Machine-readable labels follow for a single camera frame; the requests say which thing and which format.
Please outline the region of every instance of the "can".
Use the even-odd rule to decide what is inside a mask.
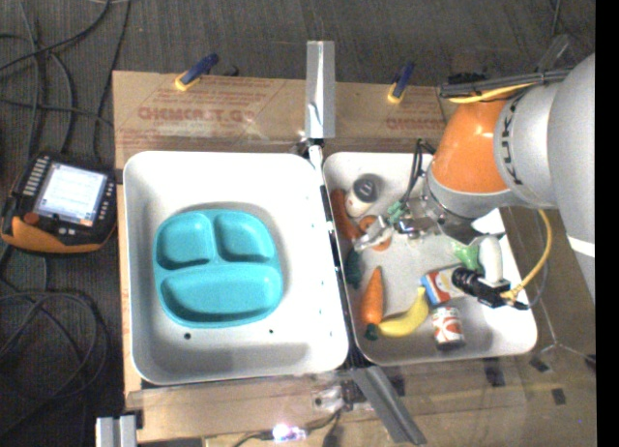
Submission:
[[[434,342],[439,350],[462,347],[465,344],[462,322],[457,308],[439,306],[431,313]]]
[[[358,178],[346,193],[346,213],[353,218],[361,217],[378,198],[378,186],[372,177]]]

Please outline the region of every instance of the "yellow banana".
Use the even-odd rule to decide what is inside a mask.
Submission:
[[[417,289],[417,299],[412,306],[405,313],[383,319],[378,324],[378,329],[385,337],[405,337],[412,334],[428,314],[426,288],[420,286]]]

